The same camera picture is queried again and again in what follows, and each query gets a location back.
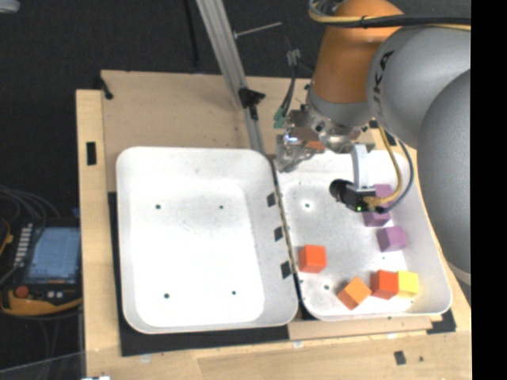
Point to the black cylinder on white bracket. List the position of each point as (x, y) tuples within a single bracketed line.
[(350, 196)]

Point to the red cube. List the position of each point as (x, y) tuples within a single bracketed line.
[(383, 284), (312, 257)]

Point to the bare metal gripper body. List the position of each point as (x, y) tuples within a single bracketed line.
[(336, 137)]

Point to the orange cube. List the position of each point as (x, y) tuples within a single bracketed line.
[(353, 293)]

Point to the purple cube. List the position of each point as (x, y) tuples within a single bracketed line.
[(375, 218), (384, 191), (392, 238)]

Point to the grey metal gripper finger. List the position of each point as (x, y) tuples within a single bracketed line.
[(304, 152), (284, 156)]

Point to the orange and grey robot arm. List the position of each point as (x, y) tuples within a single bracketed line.
[(420, 77)]

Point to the pale wood board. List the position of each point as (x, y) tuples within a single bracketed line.
[(170, 113)]

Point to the thin black and white rod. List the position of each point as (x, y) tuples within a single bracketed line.
[(286, 228)]

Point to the white plastic tray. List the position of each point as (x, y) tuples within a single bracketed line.
[(340, 232), (198, 244)]

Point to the yellow cube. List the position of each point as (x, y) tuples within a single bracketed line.
[(409, 283)]

